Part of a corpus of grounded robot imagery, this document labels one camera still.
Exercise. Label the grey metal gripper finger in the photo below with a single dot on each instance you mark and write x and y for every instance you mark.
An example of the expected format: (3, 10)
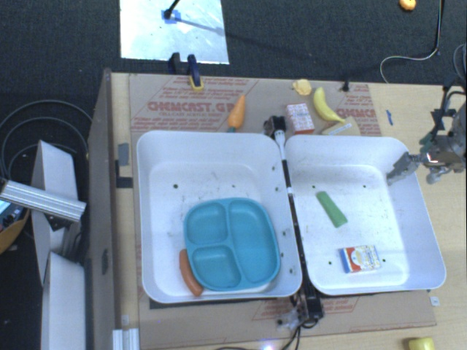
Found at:
(436, 175)
(401, 168)

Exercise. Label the orange sausage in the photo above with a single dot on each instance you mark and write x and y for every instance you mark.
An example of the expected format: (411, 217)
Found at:
(188, 275)

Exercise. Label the yellow crisp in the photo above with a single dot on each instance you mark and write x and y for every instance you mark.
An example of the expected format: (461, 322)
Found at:
(302, 86)

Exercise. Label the brown cardboard board red print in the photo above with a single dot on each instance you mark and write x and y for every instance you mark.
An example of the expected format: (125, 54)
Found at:
(204, 104)

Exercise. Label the green block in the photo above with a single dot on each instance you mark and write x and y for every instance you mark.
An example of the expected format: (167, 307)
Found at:
(331, 209)

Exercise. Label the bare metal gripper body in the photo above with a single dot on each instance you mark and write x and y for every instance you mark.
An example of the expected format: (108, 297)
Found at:
(450, 151)

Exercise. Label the orange carrot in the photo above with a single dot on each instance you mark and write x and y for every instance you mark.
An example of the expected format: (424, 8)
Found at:
(238, 113)

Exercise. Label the white plastic tray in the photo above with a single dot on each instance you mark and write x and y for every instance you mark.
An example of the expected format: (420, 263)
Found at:
(164, 181)
(368, 217)

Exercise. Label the yellow banana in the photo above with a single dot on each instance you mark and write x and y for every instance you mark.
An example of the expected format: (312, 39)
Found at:
(323, 108)

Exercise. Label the blue divided plate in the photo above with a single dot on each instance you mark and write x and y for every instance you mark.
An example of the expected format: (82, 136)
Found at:
(233, 243)

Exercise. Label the yellow rounded block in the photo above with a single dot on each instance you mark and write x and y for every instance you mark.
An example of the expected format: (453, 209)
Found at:
(421, 343)

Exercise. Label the blue white and red carton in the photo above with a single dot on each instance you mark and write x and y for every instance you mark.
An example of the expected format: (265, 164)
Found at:
(360, 259)

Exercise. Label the orange biscuit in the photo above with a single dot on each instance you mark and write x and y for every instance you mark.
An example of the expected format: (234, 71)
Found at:
(407, 2)

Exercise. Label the thin black and white rod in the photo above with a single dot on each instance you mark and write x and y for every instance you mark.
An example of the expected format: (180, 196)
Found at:
(288, 181)

